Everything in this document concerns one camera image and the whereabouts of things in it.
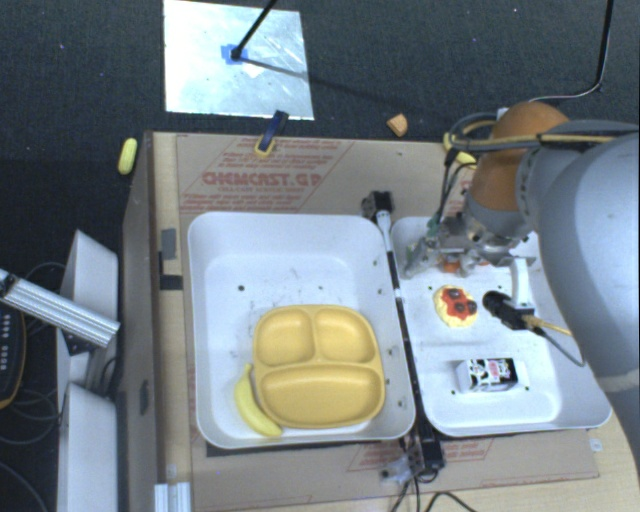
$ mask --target yellow plate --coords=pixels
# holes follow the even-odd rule
[[[373,418],[384,404],[384,373],[375,334],[342,306],[288,306],[255,328],[258,399],[276,423],[336,428]]]

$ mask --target pizza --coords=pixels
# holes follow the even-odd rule
[[[463,288],[446,284],[433,296],[436,312],[449,327],[469,327],[478,318],[478,304]]]

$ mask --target banana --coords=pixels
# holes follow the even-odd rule
[[[251,387],[251,368],[247,363],[244,367],[242,377],[237,382],[233,390],[233,398],[240,416],[253,430],[263,436],[276,437],[282,434],[282,429],[271,418],[269,418],[256,403]]]

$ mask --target square metal sheet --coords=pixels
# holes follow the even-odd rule
[[[229,51],[261,9],[164,1],[165,87],[169,112],[313,120],[300,14],[272,10],[243,62]]]

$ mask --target black surface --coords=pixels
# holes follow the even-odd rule
[[[228,2],[263,6],[264,2]],[[640,8],[618,0],[603,88],[572,100],[572,118],[638,123]],[[595,78],[605,1],[281,0],[301,12],[316,120],[288,136],[440,140],[458,118]],[[120,146],[143,130],[259,134],[264,120],[164,111],[160,0],[5,0],[0,12],[0,268],[24,275],[64,262],[81,229],[112,250],[130,177]],[[28,348],[25,387],[55,386],[51,330]],[[7,415],[0,430],[18,428]],[[55,509],[57,436],[0,445]],[[35,503],[0,471],[0,510]]]

